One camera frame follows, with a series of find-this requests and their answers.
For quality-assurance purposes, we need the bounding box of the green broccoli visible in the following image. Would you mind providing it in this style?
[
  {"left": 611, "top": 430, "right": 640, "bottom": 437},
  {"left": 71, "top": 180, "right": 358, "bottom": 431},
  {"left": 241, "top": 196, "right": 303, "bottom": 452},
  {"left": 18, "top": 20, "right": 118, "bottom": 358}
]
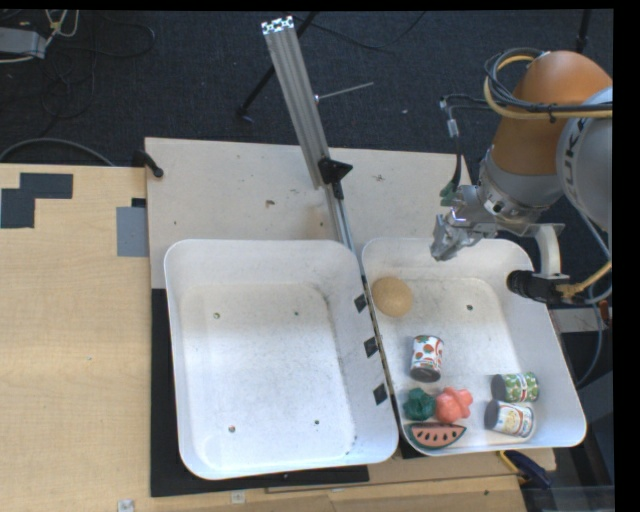
[{"left": 402, "top": 387, "right": 438, "bottom": 422}]

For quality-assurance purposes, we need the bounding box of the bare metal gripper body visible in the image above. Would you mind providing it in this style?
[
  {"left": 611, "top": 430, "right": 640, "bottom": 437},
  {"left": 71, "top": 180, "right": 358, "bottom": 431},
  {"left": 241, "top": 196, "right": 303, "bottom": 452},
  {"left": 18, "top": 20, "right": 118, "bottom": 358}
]
[{"left": 439, "top": 183, "right": 545, "bottom": 242}]

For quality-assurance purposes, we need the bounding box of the white can with red print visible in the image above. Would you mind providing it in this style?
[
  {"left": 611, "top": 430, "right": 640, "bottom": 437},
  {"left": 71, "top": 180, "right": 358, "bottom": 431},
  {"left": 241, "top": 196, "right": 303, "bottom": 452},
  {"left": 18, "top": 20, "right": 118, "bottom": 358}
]
[{"left": 409, "top": 334, "right": 446, "bottom": 384}]

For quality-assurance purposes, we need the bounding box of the green can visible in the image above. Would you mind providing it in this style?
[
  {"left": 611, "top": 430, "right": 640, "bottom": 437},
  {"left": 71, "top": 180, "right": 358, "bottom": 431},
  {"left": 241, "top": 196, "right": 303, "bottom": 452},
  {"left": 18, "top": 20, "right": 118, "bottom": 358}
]
[{"left": 490, "top": 371, "right": 541, "bottom": 405}]

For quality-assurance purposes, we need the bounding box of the watermelon slice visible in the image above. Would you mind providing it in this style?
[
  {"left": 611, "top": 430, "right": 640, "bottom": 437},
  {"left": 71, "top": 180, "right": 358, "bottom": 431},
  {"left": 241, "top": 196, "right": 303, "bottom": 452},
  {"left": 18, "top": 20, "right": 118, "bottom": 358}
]
[{"left": 408, "top": 421, "right": 469, "bottom": 451}]

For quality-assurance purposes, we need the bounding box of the yellow and white can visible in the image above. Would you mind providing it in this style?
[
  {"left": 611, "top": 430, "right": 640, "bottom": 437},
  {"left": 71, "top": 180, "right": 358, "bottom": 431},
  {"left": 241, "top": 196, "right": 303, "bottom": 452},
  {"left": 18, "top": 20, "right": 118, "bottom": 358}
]
[{"left": 482, "top": 399, "right": 537, "bottom": 440}]

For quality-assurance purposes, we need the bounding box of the salmon lumpy toy food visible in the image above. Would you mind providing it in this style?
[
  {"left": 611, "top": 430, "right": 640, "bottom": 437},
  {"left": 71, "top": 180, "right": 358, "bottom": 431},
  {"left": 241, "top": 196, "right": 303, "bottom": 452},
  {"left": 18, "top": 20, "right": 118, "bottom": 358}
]
[{"left": 433, "top": 386, "right": 475, "bottom": 425}]

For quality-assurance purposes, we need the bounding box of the tan round bread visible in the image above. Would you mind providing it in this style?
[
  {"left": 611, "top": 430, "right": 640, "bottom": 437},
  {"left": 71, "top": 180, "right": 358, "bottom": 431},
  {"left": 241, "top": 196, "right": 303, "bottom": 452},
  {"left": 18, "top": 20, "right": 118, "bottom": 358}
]
[{"left": 370, "top": 276, "right": 415, "bottom": 318}]

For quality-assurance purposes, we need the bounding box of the pale wood board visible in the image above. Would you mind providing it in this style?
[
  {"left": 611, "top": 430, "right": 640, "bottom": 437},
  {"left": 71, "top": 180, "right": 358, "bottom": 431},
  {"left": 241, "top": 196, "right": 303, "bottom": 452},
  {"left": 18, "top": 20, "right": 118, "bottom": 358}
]
[{"left": 144, "top": 137, "right": 558, "bottom": 497}]

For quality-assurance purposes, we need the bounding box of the black cylinder on white bracket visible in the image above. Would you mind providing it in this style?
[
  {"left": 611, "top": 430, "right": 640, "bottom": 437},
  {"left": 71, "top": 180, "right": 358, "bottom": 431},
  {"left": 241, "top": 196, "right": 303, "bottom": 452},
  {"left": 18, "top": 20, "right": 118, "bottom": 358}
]
[{"left": 505, "top": 222, "right": 572, "bottom": 306}]

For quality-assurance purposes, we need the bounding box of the white plastic tray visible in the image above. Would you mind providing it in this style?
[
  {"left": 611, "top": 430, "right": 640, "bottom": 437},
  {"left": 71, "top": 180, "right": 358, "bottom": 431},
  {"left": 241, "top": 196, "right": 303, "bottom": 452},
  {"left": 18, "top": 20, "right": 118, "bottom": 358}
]
[
  {"left": 360, "top": 236, "right": 588, "bottom": 458},
  {"left": 163, "top": 238, "right": 401, "bottom": 482}
]

